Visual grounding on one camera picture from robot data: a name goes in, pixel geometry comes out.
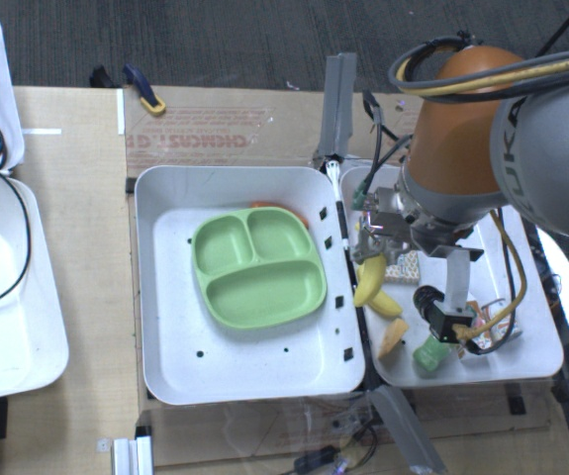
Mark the orange pizza slice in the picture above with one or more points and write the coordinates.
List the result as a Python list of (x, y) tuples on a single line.
[(392, 339)]

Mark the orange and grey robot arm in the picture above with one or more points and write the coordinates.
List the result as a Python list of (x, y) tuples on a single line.
[(454, 131)]

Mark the yellow banana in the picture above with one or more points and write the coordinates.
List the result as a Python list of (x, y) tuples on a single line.
[(370, 277), (388, 306)]

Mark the white carton with orange print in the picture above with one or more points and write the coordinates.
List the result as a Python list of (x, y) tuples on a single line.
[(499, 327)]

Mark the brown cardboard board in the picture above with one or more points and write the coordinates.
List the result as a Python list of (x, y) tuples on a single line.
[(224, 134)]

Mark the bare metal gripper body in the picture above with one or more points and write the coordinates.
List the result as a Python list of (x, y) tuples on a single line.
[(395, 220)]

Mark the green divided plate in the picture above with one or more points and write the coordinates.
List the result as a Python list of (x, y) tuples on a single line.
[(264, 290)]

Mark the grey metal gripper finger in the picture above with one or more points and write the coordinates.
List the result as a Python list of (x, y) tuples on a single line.
[(394, 254), (364, 251)]

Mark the green bottle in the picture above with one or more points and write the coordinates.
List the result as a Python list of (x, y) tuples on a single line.
[(430, 356)]

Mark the black cylinder on white bracket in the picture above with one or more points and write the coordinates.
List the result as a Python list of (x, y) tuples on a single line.
[(446, 320)]

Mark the white carton with colourful print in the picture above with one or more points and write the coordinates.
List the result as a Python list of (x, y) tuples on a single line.
[(405, 270)]

